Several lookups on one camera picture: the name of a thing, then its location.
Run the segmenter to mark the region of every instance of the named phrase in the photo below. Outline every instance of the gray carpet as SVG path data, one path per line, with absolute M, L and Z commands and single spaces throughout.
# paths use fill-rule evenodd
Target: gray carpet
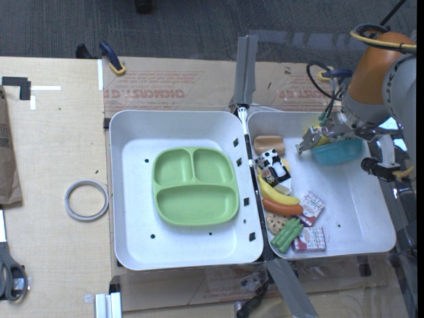
M 75 58 L 79 43 L 100 56 L 107 41 L 120 56 L 235 60 L 237 37 L 257 34 L 257 60 L 354 68 L 364 45 L 349 36 L 380 23 L 399 0 L 154 0 L 148 15 L 134 0 L 0 0 L 1 56 Z M 411 36 L 417 0 L 389 20 Z

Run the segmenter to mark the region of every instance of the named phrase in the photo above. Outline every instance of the black and white cow print carton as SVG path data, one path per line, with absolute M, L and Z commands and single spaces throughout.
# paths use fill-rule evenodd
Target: black and white cow print carton
M 286 195 L 292 192 L 292 177 L 274 148 L 262 153 L 255 162 L 264 180 L 276 191 Z

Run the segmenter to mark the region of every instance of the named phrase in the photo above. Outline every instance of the scissors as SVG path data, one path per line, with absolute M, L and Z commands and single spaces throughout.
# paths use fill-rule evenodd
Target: scissors
M 14 282 L 23 282 L 23 288 L 16 290 Z M 3 209 L 0 206 L 0 297 L 3 295 L 10 301 L 22 298 L 28 290 L 28 277 L 24 268 L 15 262 L 10 255 L 6 240 L 6 226 Z

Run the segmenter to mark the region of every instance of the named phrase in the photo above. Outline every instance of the small red and white box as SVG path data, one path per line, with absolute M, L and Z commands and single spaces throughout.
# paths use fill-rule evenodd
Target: small red and white box
M 293 251 L 324 251 L 324 230 L 322 227 L 304 227 L 300 235 L 292 242 Z
M 318 215 L 324 208 L 324 202 L 315 194 L 308 191 L 307 194 L 300 199 L 300 205 L 303 207 L 303 213 L 297 217 L 307 226 L 312 226 L 317 220 Z

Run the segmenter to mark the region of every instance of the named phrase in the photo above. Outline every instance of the brown paper bag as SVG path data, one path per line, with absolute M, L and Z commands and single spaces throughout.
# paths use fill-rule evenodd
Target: brown paper bag
M 22 200 L 15 153 L 7 112 L 6 93 L 0 86 L 0 204 L 9 205 Z

